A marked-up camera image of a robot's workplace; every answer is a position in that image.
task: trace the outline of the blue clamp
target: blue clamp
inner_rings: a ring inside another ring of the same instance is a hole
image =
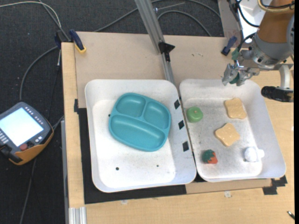
[[[227,56],[230,52],[230,48],[233,46],[233,44],[237,41],[237,38],[235,36],[232,36],[229,41],[228,41],[228,44],[226,47],[223,48],[222,50],[222,54]]]
[[[80,37],[76,33],[74,29],[70,30],[71,39],[75,42],[75,47],[78,50],[79,53],[83,54],[86,52],[86,47],[83,45]]]

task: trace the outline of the toy bread slice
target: toy bread slice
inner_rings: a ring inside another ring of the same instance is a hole
[[[215,136],[227,147],[240,139],[239,133],[231,123],[226,123],[222,128],[217,129]]]
[[[224,101],[224,106],[231,119],[244,119],[247,116],[239,98]]]

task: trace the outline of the toy strawberry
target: toy strawberry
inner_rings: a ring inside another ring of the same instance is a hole
[[[211,149],[206,150],[201,158],[204,163],[216,164],[218,162],[215,152]]]

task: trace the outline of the handheld device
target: handheld device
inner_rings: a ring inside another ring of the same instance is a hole
[[[0,114],[0,151],[16,165],[35,158],[53,134],[47,119],[24,102]]]

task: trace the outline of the black mat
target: black mat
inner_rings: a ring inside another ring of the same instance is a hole
[[[174,196],[186,194],[185,185],[174,185],[157,188],[136,189],[115,193],[105,193],[98,190],[92,181],[88,120],[86,109],[79,109],[80,142],[82,153],[82,169],[85,203],[101,203],[125,199],[139,199],[159,196]]]

